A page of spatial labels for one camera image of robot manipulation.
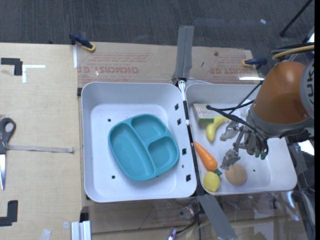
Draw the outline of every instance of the scissors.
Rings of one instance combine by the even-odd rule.
[[[7,143],[16,129],[16,123],[11,118],[3,118],[0,121],[0,183],[1,189],[5,190],[6,183],[6,151]]]

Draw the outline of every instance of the white tray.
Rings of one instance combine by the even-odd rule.
[[[230,108],[236,106],[246,95],[255,87],[255,85],[224,85],[224,84],[191,84],[186,88],[186,100],[188,104],[189,119],[192,138],[205,149],[207,149],[217,160],[218,169],[223,173],[220,176],[220,187],[216,192],[208,191],[212,195],[232,195],[248,194],[257,192],[273,192],[292,190],[297,184],[297,175],[290,157],[286,140],[272,138],[268,140],[269,153],[265,160],[249,155],[246,150],[240,149],[240,160],[237,162],[244,166],[248,179],[245,184],[240,186],[232,185],[225,177],[225,171],[220,168],[223,157],[237,137],[221,141],[220,136],[225,132],[226,126],[230,121],[226,121],[218,127],[213,142],[206,138],[206,124],[199,124],[195,118],[192,104],[208,104],[215,108]],[[257,91],[249,97],[253,100]],[[245,119],[243,112],[238,109],[235,116]],[[197,159],[199,165],[199,174],[203,186],[203,178],[208,171],[201,159]]]
[[[182,94],[169,83],[92,82],[81,93],[84,189],[99,203],[185,198],[197,187]],[[108,145],[117,123],[140,114],[159,117],[179,147],[179,160],[167,172],[134,181],[122,172]]]

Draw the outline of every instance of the scissors blade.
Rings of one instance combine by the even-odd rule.
[[[0,183],[1,189],[5,190],[6,183],[6,154],[0,154]]]

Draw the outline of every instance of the yellow cable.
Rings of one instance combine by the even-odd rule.
[[[294,54],[294,53],[298,53],[298,52],[302,52],[302,51],[306,51],[306,50],[310,50],[310,49],[314,49],[315,45],[308,45],[308,46],[304,46],[304,47],[299,47],[299,48],[294,48],[294,49],[290,49],[290,50],[286,50],[280,53],[277,53],[275,55],[272,56],[272,59],[275,60],[281,56],[284,55],[288,55],[288,54]]]

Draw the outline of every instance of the scissors handle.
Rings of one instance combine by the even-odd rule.
[[[6,126],[8,124],[12,124],[12,129],[10,131],[6,131]],[[4,145],[7,145],[11,135],[16,130],[16,123],[11,118],[8,118],[8,117],[3,118],[3,119],[1,119],[1,122],[0,122],[0,129],[1,129],[1,135],[2,135],[2,137],[1,137],[2,142]]]

